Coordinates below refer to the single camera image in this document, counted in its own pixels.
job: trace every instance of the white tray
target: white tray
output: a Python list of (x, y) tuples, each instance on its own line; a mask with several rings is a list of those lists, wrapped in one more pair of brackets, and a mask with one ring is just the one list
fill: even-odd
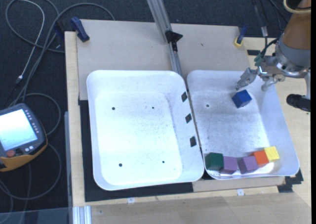
[(87, 78), (93, 175), (105, 190), (201, 178), (184, 80), (171, 71), (97, 70)]
[(276, 146), (280, 159), (258, 170), (232, 175), (207, 170), (215, 179), (291, 176), (299, 161), (288, 132), (275, 86), (261, 91), (258, 77), (246, 89), (252, 100), (237, 108), (232, 100), (242, 71), (192, 71), (187, 77), (203, 156), (218, 152), (241, 158), (264, 147)]

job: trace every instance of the black mat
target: black mat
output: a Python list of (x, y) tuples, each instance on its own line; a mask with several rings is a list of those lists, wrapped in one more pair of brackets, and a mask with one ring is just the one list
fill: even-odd
[(80, 101), (81, 141), (84, 172), (84, 195), (86, 202), (129, 197), (159, 196), (193, 192), (192, 183), (175, 183), (146, 186), (133, 189), (107, 191), (100, 188), (93, 178), (91, 134), (88, 101)]

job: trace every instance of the metal post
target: metal post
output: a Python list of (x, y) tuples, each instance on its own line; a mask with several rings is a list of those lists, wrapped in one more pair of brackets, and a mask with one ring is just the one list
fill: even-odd
[(152, 12), (152, 15), (154, 17), (154, 20), (157, 24), (158, 30), (165, 42), (168, 42), (169, 44), (169, 51), (170, 51), (170, 60), (172, 64), (172, 69), (176, 73), (178, 73), (180, 76), (182, 76), (182, 70), (181, 65), (179, 61), (178, 52), (174, 47), (172, 46), (171, 42), (167, 40), (166, 38), (166, 32), (172, 31), (170, 21), (168, 18), (168, 14), (166, 12), (166, 9), (163, 4), (163, 0), (147, 0), (147, 3), (149, 5), (149, 8)]

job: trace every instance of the orange cube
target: orange cube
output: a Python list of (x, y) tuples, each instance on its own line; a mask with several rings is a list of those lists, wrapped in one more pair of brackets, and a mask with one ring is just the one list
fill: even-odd
[(251, 155), (256, 158), (257, 164), (260, 168), (269, 163), (265, 150), (253, 152)]

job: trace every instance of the black floor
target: black floor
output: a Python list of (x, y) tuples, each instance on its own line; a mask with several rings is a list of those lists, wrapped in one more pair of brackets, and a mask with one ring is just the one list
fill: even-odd
[[(45, 25), (39, 44), (43, 45), (57, 13), (46, 0), (32, 0), (39, 4), (45, 13)], [(146, 0), (50, 0), (59, 12), (70, 5), (91, 2), (108, 9), (116, 20), (152, 22), (153, 18)], [(277, 14), (269, 0), (262, 0), (266, 17), (269, 21), (268, 33), (270, 37), (278, 37), (280, 29), (284, 28), (290, 14), (286, 12), (281, 0), (272, 0), (281, 13)], [(0, 109), (7, 107), (18, 97), (31, 68), (41, 54), (36, 48), (35, 53), (26, 70), (24, 79), (15, 84), (17, 77), (22, 73), (33, 46), (9, 28), (6, 8), (11, 0), (0, 0)], [(226, 26), (248, 26), (246, 36), (261, 37), (261, 30), (252, 5), (252, 0), (165, 0), (166, 10), (171, 23), (207, 24)], [(24, 38), (35, 42), (42, 21), (42, 14), (34, 5), (16, 1), (7, 11), (7, 16), (14, 30)], [(79, 6), (69, 10), (60, 18), (62, 31), (72, 30), (69, 22), (72, 17), (86, 19), (111, 19), (104, 10), (95, 6)], [(57, 36), (50, 48), (63, 51), (62, 37)], [(67, 89), (65, 58), (63, 53), (46, 52), (29, 82), (27, 93), (43, 93), (52, 97), (60, 106), (62, 116), (67, 111)], [(47, 131), (54, 128), (58, 112), (55, 104), (48, 98), (40, 95), (27, 96), (25, 102), (31, 107), (42, 121)], [(68, 206), (67, 175), (65, 154), (65, 127), (62, 118), (57, 130), (48, 138), (49, 143), (56, 148), (62, 159), (62, 174), (54, 189), (47, 195), (27, 202), (27, 210), (62, 208)], [(48, 148), (32, 163), (32, 184), (30, 196), (42, 194), (54, 183), (59, 171), (58, 161), (54, 151)], [(0, 180), (6, 184), (9, 191), (17, 196), (25, 197), (28, 190), (29, 168), (21, 167), (15, 171), (0, 173)], [(25, 201), (13, 200), (12, 211), (22, 211)], [(0, 213), (11, 211), (10, 197), (0, 191)]]

